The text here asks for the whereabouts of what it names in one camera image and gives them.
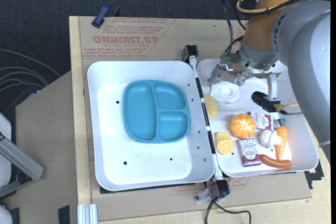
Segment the white plate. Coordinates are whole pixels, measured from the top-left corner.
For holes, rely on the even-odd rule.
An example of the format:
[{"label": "white plate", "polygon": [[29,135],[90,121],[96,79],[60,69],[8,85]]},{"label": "white plate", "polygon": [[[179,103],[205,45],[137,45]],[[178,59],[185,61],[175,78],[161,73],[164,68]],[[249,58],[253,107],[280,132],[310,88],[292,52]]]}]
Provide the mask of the white plate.
[{"label": "white plate", "polygon": [[[207,85],[206,81],[211,77],[212,71],[219,62],[220,60],[217,59],[205,59],[197,66],[204,93],[209,94],[211,91],[211,88]],[[269,72],[281,72],[281,75],[277,78],[278,98],[281,99],[281,104],[296,103],[296,99],[289,82],[287,67],[278,61],[276,66],[271,68]],[[273,168],[264,164],[244,167],[242,160],[240,159],[240,154],[236,143],[237,138],[233,135],[230,135],[232,140],[234,140],[233,155],[222,155],[217,152],[218,165],[222,172],[230,177],[244,177],[314,169],[318,163],[318,155],[305,117],[302,114],[285,116],[277,112],[268,113],[260,106],[253,103],[251,95],[255,91],[268,94],[268,85],[266,79],[247,79],[245,84],[239,88],[239,98],[235,103],[217,103],[218,115],[216,118],[210,119],[210,126],[212,129],[214,141],[216,132],[230,133],[229,125],[233,115],[240,113],[247,114],[250,111],[255,111],[261,112],[263,114],[273,115],[275,119],[285,118],[285,127],[288,129],[288,140],[282,159],[291,160],[292,166],[289,169]],[[259,133],[260,131],[256,131],[254,135],[254,138],[257,142],[258,152],[260,154],[264,153],[270,157],[276,158],[275,151],[266,149],[261,145],[259,142]]]},{"label": "white plate", "polygon": [[[138,142],[126,132],[122,100],[137,80],[178,85],[190,109],[190,131],[177,142]],[[99,184],[110,191],[207,181],[214,164],[192,68],[181,61],[101,61],[88,70],[94,163]]]}]

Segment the orange pumpkin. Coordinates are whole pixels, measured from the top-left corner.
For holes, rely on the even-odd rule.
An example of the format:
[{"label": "orange pumpkin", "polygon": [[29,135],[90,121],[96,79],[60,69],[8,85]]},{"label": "orange pumpkin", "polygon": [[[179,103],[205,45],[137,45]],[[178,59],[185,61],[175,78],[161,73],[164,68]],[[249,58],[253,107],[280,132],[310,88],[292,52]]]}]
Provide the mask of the orange pumpkin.
[{"label": "orange pumpkin", "polygon": [[257,123],[251,115],[238,114],[231,118],[230,130],[239,139],[246,139],[254,135]]}]

